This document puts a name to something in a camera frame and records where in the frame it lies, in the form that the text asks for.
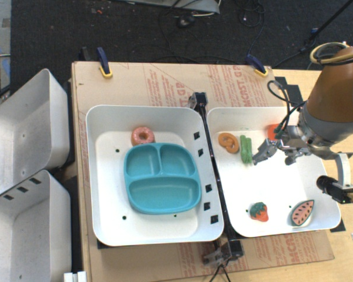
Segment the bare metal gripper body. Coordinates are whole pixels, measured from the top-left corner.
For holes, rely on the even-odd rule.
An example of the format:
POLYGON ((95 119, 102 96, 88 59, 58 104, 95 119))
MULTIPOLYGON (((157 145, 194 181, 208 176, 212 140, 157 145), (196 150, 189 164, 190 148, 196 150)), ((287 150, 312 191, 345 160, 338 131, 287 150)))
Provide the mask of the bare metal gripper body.
POLYGON ((331 147, 335 142, 326 140, 306 126, 287 126, 281 139, 278 141, 278 149, 284 153, 287 150, 303 152, 304 156, 315 155, 321 159, 334 159, 338 153, 331 147))

